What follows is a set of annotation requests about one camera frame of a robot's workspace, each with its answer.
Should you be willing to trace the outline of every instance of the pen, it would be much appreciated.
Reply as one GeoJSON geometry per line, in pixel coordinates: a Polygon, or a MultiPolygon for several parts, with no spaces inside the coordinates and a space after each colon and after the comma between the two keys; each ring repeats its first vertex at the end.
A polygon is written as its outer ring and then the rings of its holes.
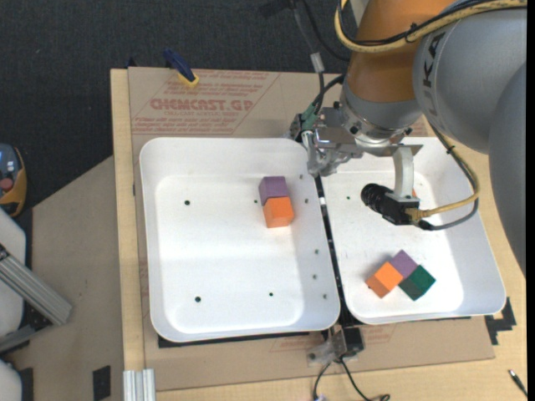
{"type": "Polygon", "coordinates": [[[524,392],[524,395],[526,395],[526,397],[527,397],[527,390],[524,387],[524,385],[522,383],[522,380],[520,380],[520,378],[517,376],[517,374],[512,370],[509,370],[509,374],[511,374],[512,381],[517,384],[517,386],[520,388],[520,390],[522,392],[524,392]]]}

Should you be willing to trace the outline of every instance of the orange block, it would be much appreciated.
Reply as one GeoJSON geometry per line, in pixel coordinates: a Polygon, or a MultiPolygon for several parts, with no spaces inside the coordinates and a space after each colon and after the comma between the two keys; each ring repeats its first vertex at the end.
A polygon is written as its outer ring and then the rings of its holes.
{"type": "Polygon", "coordinates": [[[263,209],[266,225],[270,229],[289,226],[293,220],[292,202],[287,196],[269,198],[263,209]]]}
{"type": "Polygon", "coordinates": [[[401,281],[403,281],[403,275],[388,261],[373,276],[368,278],[366,285],[382,298],[397,287],[401,281]]]}

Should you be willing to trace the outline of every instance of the dark green block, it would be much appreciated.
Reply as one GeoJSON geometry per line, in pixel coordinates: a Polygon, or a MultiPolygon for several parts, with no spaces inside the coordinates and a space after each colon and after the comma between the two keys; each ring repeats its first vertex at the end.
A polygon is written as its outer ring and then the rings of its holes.
{"type": "Polygon", "coordinates": [[[418,266],[406,279],[400,282],[400,288],[413,300],[422,297],[431,285],[435,283],[435,278],[424,269],[418,266]]]}

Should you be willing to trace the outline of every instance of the purple block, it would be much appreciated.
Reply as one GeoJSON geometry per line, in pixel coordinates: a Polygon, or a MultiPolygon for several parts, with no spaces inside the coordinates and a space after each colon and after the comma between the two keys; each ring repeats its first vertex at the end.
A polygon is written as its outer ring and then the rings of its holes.
{"type": "Polygon", "coordinates": [[[403,250],[400,250],[400,252],[392,257],[390,264],[395,268],[395,270],[401,273],[403,279],[409,277],[410,274],[418,267],[418,264],[403,250]]]}
{"type": "Polygon", "coordinates": [[[286,179],[283,176],[264,177],[258,186],[262,206],[272,197],[289,196],[286,179]]]}

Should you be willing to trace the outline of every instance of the table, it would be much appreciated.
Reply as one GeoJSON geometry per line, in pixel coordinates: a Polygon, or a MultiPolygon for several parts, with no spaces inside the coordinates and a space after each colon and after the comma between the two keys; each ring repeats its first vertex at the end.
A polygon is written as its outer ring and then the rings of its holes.
{"type": "MultiPolygon", "coordinates": [[[[145,347],[140,300],[140,274],[135,223],[135,200],[132,193],[134,171],[130,127],[130,95],[127,69],[113,69],[111,77],[112,120],[114,128],[115,187],[120,257],[120,292],[126,370],[145,368],[145,347]]],[[[317,88],[317,76],[306,82],[317,88]]],[[[523,399],[522,392],[507,373],[513,369],[527,381],[527,305],[526,281],[516,263],[501,227],[492,198],[487,156],[458,146],[479,175],[481,182],[480,214],[502,274],[517,325],[513,331],[500,332],[495,346],[496,357],[488,361],[449,363],[416,368],[397,368],[354,374],[367,396],[390,393],[393,399],[523,399]]],[[[190,401],[220,399],[257,401],[272,399],[308,400],[313,378],[283,379],[259,383],[242,383],[210,388],[162,391],[159,400],[190,401]]],[[[343,374],[322,378],[320,392],[328,399],[359,398],[343,374]]]]}

